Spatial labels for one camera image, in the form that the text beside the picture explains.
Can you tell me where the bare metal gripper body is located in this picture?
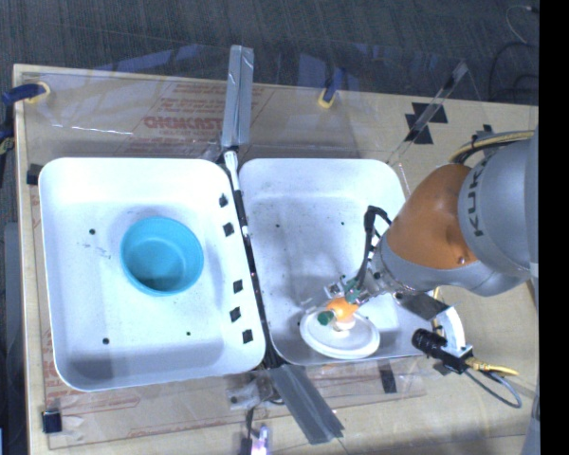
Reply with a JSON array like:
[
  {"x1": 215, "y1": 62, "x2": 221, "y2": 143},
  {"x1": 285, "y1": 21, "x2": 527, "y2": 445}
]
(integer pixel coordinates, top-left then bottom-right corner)
[{"x1": 341, "y1": 262, "x2": 395, "y2": 305}]

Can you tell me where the orange toy fruit green stem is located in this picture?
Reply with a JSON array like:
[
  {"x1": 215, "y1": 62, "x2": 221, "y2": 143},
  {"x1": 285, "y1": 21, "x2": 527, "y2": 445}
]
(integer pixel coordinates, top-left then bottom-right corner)
[{"x1": 316, "y1": 297, "x2": 361, "y2": 327}]

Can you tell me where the white round plate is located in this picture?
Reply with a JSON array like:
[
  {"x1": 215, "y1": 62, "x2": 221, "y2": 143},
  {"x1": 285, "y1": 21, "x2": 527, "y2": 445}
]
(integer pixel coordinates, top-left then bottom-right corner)
[{"x1": 299, "y1": 307, "x2": 382, "y2": 361}]

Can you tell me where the white plastic tray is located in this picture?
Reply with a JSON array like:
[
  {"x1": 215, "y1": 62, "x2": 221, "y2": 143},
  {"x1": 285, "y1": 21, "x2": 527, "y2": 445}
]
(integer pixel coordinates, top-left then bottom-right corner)
[
  {"x1": 236, "y1": 157, "x2": 438, "y2": 367},
  {"x1": 37, "y1": 156, "x2": 267, "y2": 392}
]

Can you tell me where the black and white thin rod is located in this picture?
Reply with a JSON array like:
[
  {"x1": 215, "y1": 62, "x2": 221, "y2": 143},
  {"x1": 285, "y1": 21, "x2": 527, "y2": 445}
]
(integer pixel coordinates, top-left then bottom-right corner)
[{"x1": 223, "y1": 149, "x2": 280, "y2": 370}]

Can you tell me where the blue bowl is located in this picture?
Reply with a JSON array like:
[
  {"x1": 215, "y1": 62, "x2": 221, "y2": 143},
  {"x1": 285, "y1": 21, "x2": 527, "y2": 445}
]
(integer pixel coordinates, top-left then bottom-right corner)
[{"x1": 119, "y1": 215, "x2": 206, "y2": 298}]

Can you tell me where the brown cardboard board red print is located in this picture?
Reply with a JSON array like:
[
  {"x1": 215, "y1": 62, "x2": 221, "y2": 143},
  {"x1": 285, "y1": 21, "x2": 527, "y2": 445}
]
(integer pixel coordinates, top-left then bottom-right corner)
[{"x1": 27, "y1": 70, "x2": 433, "y2": 450}]

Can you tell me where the black cylinder on white bracket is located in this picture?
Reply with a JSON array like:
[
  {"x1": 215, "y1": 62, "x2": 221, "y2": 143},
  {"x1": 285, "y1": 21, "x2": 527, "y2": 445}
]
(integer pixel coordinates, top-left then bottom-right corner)
[{"x1": 411, "y1": 301, "x2": 474, "y2": 374}]

